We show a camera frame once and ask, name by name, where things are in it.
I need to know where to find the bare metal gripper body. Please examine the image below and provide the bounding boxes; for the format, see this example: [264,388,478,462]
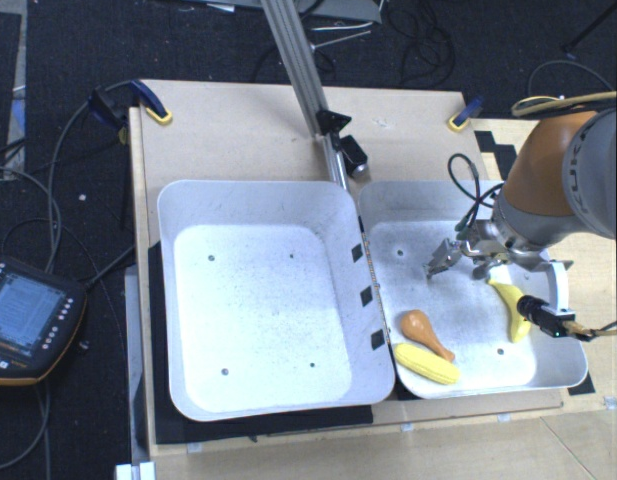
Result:
[457,219,553,272]

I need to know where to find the white plastic tray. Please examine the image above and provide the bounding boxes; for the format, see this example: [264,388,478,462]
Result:
[156,179,397,423]
[357,179,590,401]

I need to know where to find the yellow banana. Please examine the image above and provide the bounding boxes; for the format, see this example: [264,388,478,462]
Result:
[487,278,533,345]

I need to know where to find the brown chicken drumstick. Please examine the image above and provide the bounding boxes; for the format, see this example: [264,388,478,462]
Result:
[399,309,457,364]

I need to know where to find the yellow corn cob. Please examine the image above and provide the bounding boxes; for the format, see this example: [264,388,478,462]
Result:
[392,342,462,386]

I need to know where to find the pale wood board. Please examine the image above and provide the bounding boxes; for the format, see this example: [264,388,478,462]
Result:
[129,78,565,459]

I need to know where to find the black cylinder on white bracket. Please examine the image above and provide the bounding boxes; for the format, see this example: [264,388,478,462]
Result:
[516,260,597,342]

